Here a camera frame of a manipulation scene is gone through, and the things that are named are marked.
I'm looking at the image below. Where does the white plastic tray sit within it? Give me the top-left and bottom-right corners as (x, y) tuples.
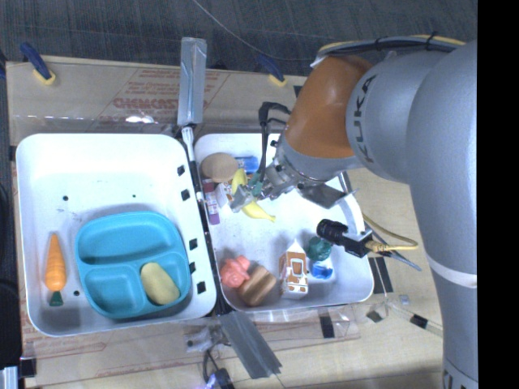
(193, 132), (375, 314)
(15, 132), (218, 338)

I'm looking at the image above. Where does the purple and white bottle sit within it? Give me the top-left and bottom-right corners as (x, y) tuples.
(201, 179), (221, 226)

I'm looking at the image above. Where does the pink toy shrimp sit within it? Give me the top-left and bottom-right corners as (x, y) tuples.
(219, 254), (251, 289)

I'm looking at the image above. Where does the black cylinder on white bracket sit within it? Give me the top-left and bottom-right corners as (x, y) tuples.
(315, 195), (375, 259)

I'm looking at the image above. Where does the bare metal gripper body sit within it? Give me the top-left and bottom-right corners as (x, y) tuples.
(259, 162), (310, 201)

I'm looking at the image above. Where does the brown cardboard board red print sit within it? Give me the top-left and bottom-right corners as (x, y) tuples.
(5, 54), (444, 389)

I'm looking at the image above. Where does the yellow banana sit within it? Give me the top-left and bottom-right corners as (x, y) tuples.
(230, 168), (277, 224)

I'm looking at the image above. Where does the orange carrot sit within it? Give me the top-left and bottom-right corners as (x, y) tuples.
(44, 233), (67, 308)

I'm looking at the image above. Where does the brown round biscuit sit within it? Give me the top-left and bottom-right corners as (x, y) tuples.
(199, 152), (239, 184)

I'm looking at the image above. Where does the yellow potato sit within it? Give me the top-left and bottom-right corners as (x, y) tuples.
(139, 261), (181, 306)

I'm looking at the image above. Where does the green broccoli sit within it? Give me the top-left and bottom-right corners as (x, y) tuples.
(305, 236), (333, 263)

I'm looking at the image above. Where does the small white carton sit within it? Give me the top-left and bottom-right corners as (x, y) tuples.
(214, 182), (234, 209)

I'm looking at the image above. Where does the black block with thin wires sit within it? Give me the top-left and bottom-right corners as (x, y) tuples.
(212, 368), (236, 389)

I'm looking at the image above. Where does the white and brown carton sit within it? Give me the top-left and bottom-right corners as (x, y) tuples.
(278, 238), (310, 301)

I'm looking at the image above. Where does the blue packet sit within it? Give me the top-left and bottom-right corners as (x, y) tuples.
(234, 156), (260, 175)

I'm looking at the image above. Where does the blue divided plate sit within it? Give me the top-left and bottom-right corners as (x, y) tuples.
(74, 211), (192, 320)

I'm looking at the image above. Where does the brown hot dog bun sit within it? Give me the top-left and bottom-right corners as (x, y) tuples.
(237, 265), (278, 308)

